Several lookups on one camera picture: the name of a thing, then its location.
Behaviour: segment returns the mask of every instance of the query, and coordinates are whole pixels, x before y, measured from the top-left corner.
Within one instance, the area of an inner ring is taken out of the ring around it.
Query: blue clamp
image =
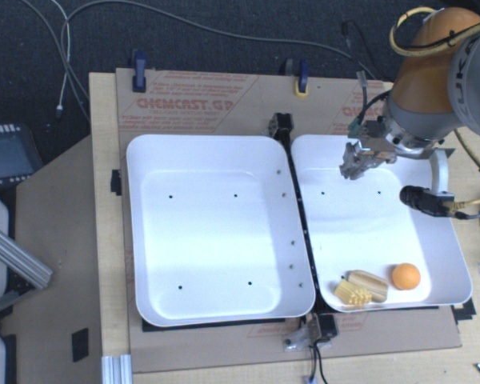
[[[133,68],[135,70],[135,75],[133,77],[132,90],[135,93],[146,92],[146,76],[145,76],[146,61],[147,61],[147,56],[144,51],[139,51],[139,50],[134,51]]]
[[[310,75],[310,65],[302,59],[299,64],[298,81],[295,83],[295,94],[300,98],[308,95],[307,78]]]

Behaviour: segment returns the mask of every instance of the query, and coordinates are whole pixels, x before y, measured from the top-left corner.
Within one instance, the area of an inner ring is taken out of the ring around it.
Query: orange fruit
[[[391,278],[400,290],[412,290],[420,283],[422,276],[415,265],[402,263],[394,268]]]

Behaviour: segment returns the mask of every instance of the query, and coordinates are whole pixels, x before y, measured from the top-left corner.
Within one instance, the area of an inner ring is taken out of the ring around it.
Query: white cable
[[[62,8],[62,6],[57,2],[57,0],[50,0],[53,4],[56,5],[56,7],[60,10],[62,13],[62,16],[64,16],[64,20],[67,20],[67,14]],[[66,36],[67,36],[67,52],[66,52],[66,59],[67,62],[70,62],[71,58],[71,32],[70,32],[70,24],[67,22],[66,23]],[[58,105],[57,105],[57,111],[62,112],[62,100],[64,99],[64,91],[66,90],[66,84],[67,84],[67,73],[64,73],[64,79],[62,80],[62,88],[61,88],[61,93],[58,98]]]

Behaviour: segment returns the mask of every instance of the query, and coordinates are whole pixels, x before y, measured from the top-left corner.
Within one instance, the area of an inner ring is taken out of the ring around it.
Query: white tray
[[[323,299],[338,311],[453,305],[471,296],[472,285],[449,218],[432,218],[399,200],[405,185],[430,188],[425,160],[399,158],[355,181],[339,172],[343,136],[303,135],[292,155]],[[395,265],[415,264],[422,280],[413,290],[390,284],[384,303],[345,306],[334,288],[350,270],[366,270],[390,282]]]
[[[298,317],[315,290],[271,138],[155,135],[126,152],[135,293],[156,326]]]

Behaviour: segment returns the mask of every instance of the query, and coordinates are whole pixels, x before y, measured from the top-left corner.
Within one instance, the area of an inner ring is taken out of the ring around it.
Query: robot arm
[[[423,12],[429,16],[412,45],[399,46],[396,29],[409,16]],[[376,98],[385,102],[382,116],[363,121],[362,111],[350,124],[349,138],[357,141],[346,144],[340,171],[345,178],[357,179],[384,162],[395,163],[398,157],[429,158],[435,174],[432,189],[425,191],[433,201],[445,194],[446,189],[436,185],[446,186],[448,175],[447,162],[437,158],[439,148],[434,146],[460,126],[480,135],[480,16],[456,7],[414,9],[397,21],[390,44],[406,57],[392,89]],[[401,200],[412,206],[409,200],[417,190],[406,188]],[[420,210],[445,216],[442,210]]]

